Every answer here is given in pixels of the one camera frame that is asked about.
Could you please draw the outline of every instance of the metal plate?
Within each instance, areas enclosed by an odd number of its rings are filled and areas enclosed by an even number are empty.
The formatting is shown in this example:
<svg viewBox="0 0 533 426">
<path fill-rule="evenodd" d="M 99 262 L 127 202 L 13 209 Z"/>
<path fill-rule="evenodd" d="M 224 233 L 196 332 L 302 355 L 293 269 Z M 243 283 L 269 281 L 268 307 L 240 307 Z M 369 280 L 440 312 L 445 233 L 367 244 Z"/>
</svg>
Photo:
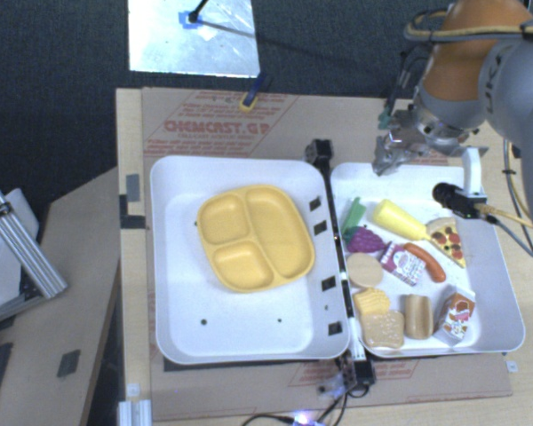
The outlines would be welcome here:
<svg viewBox="0 0 533 426">
<path fill-rule="evenodd" d="M 259 54 L 251 0 L 128 0 L 132 71 L 256 77 Z"/>
</svg>

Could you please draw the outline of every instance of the toy pizza slice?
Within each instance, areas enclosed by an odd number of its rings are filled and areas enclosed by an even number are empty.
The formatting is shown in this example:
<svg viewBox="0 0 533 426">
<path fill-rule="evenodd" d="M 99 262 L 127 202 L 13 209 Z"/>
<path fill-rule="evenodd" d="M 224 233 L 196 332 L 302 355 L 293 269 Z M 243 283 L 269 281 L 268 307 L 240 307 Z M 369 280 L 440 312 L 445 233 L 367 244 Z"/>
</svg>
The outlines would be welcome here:
<svg viewBox="0 0 533 426">
<path fill-rule="evenodd" d="M 426 225 L 426 233 L 436 248 L 465 268 L 464 251 L 454 217 L 441 217 L 431 221 Z"/>
</svg>

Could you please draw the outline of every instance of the white bracket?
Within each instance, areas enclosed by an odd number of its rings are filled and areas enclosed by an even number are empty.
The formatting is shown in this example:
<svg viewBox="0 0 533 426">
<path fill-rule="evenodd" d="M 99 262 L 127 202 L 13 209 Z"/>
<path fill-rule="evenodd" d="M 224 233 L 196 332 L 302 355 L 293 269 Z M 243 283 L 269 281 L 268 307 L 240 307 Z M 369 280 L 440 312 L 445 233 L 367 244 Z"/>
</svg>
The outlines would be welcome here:
<svg viewBox="0 0 533 426">
<path fill-rule="evenodd" d="M 484 195 L 481 187 L 481 161 L 480 149 L 468 146 L 462 153 L 464 165 L 464 193 L 466 197 Z"/>
<path fill-rule="evenodd" d="M 152 403 L 150 400 L 119 402 L 118 426 L 152 426 Z"/>
</svg>

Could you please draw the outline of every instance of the blue tape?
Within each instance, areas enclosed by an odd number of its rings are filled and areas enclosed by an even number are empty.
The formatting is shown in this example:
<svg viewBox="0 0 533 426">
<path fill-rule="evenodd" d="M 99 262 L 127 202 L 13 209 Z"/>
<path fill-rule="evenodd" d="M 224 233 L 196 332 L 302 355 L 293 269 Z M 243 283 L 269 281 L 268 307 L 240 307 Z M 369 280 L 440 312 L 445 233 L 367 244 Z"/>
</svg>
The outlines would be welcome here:
<svg viewBox="0 0 533 426">
<path fill-rule="evenodd" d="M 189 21 L 189 13 L 190 11 L 182 11 L 178 13 L 178 19 L 181 26 L 187 30 L 193 30 L 201 27 L 203 25 L 202 19 L 197 16 L 197 22 L 192 23 Z"/>
<path fill-rule="evenodd" d="M 257 76 L 257 79 L 252 84 L 251 88 L 247 92 L 247 96 L 245 96 L 245 99 L 241 103 L 245 107 L 249 107 L 252 104 L 252 101 L 257 97 L 257 93 L 259 93 L 260 87 L 267 78 L 267 75 L 263 73 L 259 73 Z"/>
</svg>

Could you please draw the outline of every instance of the food package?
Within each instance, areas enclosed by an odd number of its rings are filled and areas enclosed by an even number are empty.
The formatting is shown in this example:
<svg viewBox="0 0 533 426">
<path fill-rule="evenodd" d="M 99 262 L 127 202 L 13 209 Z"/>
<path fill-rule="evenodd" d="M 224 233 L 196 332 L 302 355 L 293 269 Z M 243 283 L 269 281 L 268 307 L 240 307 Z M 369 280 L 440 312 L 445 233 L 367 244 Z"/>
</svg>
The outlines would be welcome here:
<svg viewBox="0 0 533 426">
<path fill-rule="evenodd" d="M 426 266 L 425 262 L 394 243 L 389 243 L 380 262 L 383 268 L 410 286 L 417 284 Z"/>
<path fill-rule="evenodd" d="M 475 305 L 474 292 L 455 288 L 438 310 L 434 336 L 448 345 L 461 342 L 468 331 Z"/>
</svg>

